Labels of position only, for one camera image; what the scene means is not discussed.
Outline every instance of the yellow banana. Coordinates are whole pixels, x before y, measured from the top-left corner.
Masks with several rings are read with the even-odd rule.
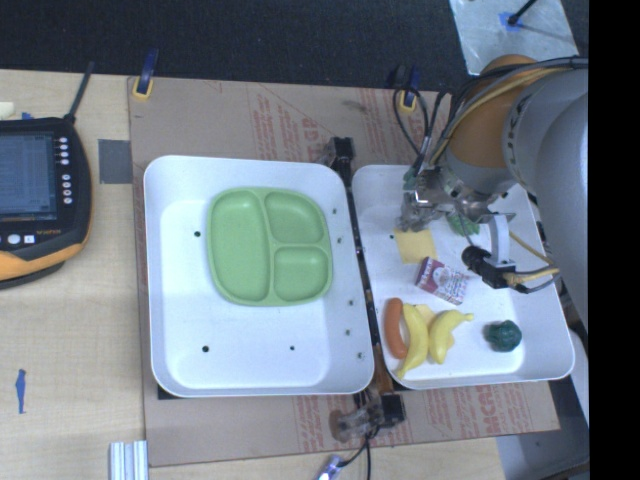
[[[429,332],[429,353],[436,363],[444,363],[453,338],[453,330],[466,320],[473,320],[473,313],[461,313],[457,309],[438,313]]]
[[[399,379],[409,370],[424,363],[429,353],[429,328],[420,311],[413,304],[403,304],[402,316],[409,330],[409,349],[402,365],[396,371]]]

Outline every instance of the toy sausage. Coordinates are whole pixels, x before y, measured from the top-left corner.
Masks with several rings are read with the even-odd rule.
[[[402,301],[394,297],[389,299],[384,315],[384,335],[391,355],[397,359],[407,357],[407,345],[400,334],[400,318],[402,318]]]

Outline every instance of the gray tape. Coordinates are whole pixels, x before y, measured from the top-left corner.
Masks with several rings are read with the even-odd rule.
[[[100,183],[131,183],[131,143],[128,140],[98,139]]]

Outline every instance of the wooden table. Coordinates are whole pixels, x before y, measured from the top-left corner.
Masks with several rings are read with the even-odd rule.
[[[0,70],[16,114],[62,117],[82,75]],[[0,478],[109,478],[109,444],[145,439],[131,184],[100,184],[98,143],[129,140],[127,77],[93,75],[76,128],[93,168],[86,248],[0,291]],[[26,371],[24,413],[15,383]],[[151,468],[151,479],[315,478],[328,454]],[[362,456],[341,480],[366,477]],[[504,478],[493,438],[372,450],[372,478]]]

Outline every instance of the green divided plate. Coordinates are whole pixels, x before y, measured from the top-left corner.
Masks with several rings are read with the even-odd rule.
[[[299,192],[242,187],[218,194],[207,215],[207,252],[216,288],[236,304],[302,304],[331,286],[324,214]]]

